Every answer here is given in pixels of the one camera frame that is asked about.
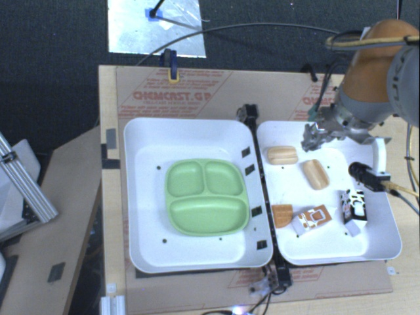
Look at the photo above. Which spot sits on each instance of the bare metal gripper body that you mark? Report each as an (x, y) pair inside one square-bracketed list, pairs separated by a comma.
[(338, 123)]

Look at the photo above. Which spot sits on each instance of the thin black rod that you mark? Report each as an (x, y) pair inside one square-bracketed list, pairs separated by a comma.
[(262, 176)]

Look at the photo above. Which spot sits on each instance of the black cylinder on white bracket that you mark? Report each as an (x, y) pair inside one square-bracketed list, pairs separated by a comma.
[(369, 172)]

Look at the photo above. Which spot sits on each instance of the white plastic tray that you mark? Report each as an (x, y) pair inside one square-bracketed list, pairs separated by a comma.
[(154, 189), (328, 241)]

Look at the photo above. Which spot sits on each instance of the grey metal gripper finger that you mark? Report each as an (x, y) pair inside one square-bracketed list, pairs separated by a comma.
[(307, 140), (323, 139)]

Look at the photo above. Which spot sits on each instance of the brown cardboard board red print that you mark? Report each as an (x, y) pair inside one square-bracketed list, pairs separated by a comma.
[(210, 90)]

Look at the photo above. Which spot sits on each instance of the orange toy biscuit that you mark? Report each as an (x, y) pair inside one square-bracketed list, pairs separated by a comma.
[(281, 215)]

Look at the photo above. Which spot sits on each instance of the tan toy bread roll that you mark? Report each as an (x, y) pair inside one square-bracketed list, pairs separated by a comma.
[(315, 174), (282, 155)]

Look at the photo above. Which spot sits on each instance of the black and white carton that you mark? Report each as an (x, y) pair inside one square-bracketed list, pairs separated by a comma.
[(353, 208)]

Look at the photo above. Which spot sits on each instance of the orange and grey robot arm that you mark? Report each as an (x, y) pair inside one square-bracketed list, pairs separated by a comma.
[(377, 74)]

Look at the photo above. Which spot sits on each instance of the brown and white carton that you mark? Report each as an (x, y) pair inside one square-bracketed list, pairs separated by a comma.
[(310, 219)]

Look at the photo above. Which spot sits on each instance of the green divided plate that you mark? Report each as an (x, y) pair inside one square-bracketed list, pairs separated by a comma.
[(206, 197)]

